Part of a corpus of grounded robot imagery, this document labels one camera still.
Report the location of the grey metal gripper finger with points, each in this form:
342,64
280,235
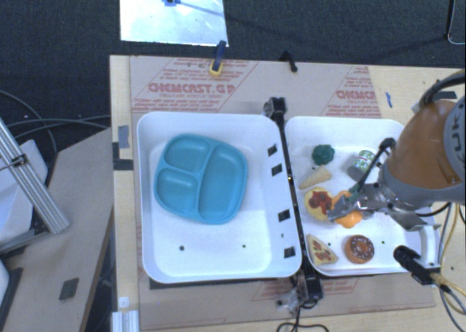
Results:
340,210

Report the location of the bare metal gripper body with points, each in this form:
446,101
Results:
378,197

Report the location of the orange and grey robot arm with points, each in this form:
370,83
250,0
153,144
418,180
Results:
422,148

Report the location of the orange toy food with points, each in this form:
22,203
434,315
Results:
351,220

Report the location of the round yellow pizza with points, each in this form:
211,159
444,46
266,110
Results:
316,203

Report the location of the green and white can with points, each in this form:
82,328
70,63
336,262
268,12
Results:
360,163

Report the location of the beige cone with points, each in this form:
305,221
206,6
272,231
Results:
317,177

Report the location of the brown doughnut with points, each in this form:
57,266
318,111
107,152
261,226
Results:
359,249

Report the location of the yellow pizza slice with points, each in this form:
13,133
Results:
320,251

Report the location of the white plastic tray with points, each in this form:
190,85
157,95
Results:
386,250
215,250

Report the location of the thin black rod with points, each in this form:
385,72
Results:
291,185

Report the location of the green broccoli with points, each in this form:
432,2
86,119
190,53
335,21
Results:
323,154

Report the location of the blue divided plate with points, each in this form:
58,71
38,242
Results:
204,177

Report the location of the brown cardboard board red print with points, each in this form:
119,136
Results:
204,86

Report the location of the black cylinder on white bracket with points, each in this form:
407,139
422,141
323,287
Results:
413,261

